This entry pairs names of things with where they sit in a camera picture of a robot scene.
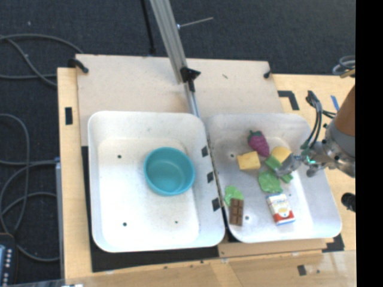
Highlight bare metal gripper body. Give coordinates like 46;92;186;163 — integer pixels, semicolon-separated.
306;136;356;179

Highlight yellow corn with green husk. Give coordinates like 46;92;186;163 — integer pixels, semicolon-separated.
264;146;294;184

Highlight green lettuce leaf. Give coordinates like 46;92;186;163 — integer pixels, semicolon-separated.
257;170;284;194
224;185;244;207

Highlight purple grapes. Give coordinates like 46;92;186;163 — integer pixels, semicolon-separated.
247;130;271;158

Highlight yellow cheese block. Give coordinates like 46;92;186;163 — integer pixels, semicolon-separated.
236;151;262;171

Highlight red and white carton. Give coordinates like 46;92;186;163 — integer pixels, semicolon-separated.
266;193;296;227

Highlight white plastic tray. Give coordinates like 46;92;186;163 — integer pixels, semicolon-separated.
205;113;343;244
87;110;226;254

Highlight brown chocolate bar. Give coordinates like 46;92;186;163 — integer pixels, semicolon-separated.
229;198;245;227

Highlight thin black and white rod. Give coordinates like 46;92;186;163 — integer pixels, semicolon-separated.
206;132;230;239

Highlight teal bowl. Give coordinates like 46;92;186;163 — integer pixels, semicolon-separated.
143;146;196;197

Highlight pale wood flat board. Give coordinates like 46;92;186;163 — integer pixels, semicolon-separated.
74;54;335;258

